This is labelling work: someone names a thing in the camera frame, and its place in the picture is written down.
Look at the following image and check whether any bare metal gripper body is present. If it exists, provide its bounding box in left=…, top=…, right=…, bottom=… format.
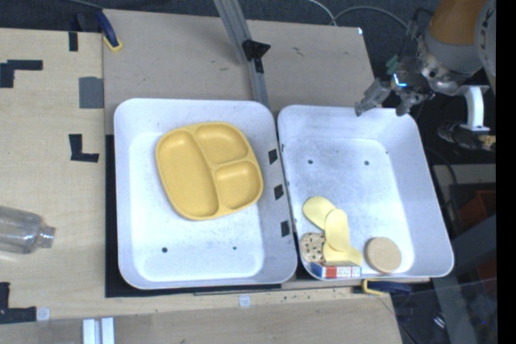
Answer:
left=387, top=50, right=465, bottom=102

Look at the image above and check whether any white plastic tray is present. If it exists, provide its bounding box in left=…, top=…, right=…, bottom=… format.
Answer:
left=113, top=97, right=299, bottom=291
left=277, top=104, right=456, bottom=281

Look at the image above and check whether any yellow oval slice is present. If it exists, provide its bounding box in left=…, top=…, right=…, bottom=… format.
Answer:
left=322, top=240, right=364, bottom=267
left=302, top=195, right=337, bottom=232
left=323, top=208, right=352, bottom=254

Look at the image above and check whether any tan round biscuit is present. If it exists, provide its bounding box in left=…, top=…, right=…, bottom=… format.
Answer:
left=364, top=236, right=403, bottom=276

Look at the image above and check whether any chocolate chip biscuit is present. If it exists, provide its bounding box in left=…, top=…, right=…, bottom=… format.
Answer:
left=298, top=231, right=327, bottom=264

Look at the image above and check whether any red white blue carton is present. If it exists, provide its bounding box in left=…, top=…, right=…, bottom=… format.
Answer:
left=310, top=260, right=363, bottom=280

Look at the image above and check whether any yellow divided plate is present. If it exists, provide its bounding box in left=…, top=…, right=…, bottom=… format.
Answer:
left=154, top=121, right=265, bottom=222

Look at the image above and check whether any clear plastic bottle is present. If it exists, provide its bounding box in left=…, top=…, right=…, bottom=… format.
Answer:
left=0, top=205, right=57, bottom=255

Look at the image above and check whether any black cylinder on white bracket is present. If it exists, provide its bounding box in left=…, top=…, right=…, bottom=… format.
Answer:
left=437, top=84, right=497, bottom=152

